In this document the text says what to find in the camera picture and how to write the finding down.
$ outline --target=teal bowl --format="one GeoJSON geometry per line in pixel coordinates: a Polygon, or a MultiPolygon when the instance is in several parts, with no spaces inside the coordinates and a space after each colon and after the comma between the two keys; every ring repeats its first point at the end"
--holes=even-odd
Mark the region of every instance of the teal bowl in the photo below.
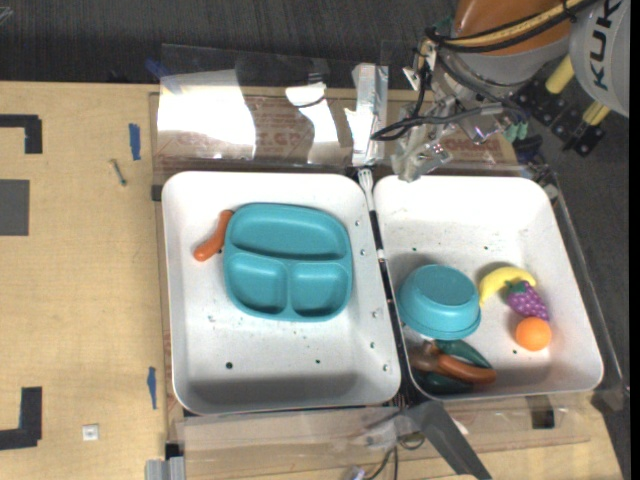
{"type": "Polygon", "coordinates": [[[480,325],[476,285],[452,267],[417,268],[402,283],[397,299],[400,319],[429,338],[460,340],[480,325]]]}

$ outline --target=teal divided plate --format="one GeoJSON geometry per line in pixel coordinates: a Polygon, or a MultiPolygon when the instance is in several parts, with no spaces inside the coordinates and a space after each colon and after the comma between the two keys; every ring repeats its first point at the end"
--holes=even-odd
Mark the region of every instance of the teal divided plate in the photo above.
{"type": "Polygon", "coordinates": [[[253,316],[328,320],[351,297],[347,230],[314,208],[275,203],[242,206],[227,227],[223,265],[227,294],[253,316]]]}

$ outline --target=gray carpet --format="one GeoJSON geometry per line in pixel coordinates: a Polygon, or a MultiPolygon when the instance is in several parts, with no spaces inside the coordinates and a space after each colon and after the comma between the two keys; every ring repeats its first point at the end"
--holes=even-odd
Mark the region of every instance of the gray carpet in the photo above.
{"type": "MultiPolygon", "coordinates": [[[[376,62],[382,43],[413,44],[457,0],[0,0],[0,79],[154,82],[147,58],[163,43],[376,62]]],[[[579,88],[574,98],[584,100],[579,88]]],[[[545,134],[588,268],[629,384],[629,121],[582,158],[545,134]]],[[[607,415],[631,476],[630,400],[607,415]]]]}

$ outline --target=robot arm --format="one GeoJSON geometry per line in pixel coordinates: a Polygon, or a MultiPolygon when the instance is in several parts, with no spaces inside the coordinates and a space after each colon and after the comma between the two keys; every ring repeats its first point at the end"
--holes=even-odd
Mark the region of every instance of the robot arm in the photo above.
{"type": "Polygon", "coordinates": [[[460,0],[451,36],[427,31],[406,116],[372,135],[392,140],[392,167],[412,181],[452,159],[440,139],[461,128],[478,144],[527,119],[512,101],[549,61],[566,56],[557,83],[575,74],[606,108],[628,116],[631,0],[460,0]],[[424,91],[433,104],[422,108],[424,91]]]}

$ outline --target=wooden table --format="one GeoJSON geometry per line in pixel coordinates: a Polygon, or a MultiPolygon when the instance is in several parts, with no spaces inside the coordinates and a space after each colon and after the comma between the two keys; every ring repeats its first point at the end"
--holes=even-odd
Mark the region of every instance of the wooden table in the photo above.
{"type": "MultiPolygon", "coordinates": [[[[42,387],[37,447],[0,451],[0,479],[142,479],[167,435],[156,215],[150,197],[154,85],[0,82],[0,114],[37,114],[42,154],[0,128],[0,179],[30,181],[28,236],[0,236],[0,429],[19,426],[20,393],[42,387]],[[133,160],[129,124],[141,130],[133,160]],[[116,159],[126,186],[109,164],[116,159]],[[157,373],[154,407],[148,386],[157,373]],[[83,426],[99,439],[83,440],[83,426]]],[[[481,454],[494,478],[621,478],[601,415],[591,439],[481,454]]],[[[400,477],[450,475],[442,459],[400,477]]],[[[343,470],[264,478],[341,478],[343,470]]]]}

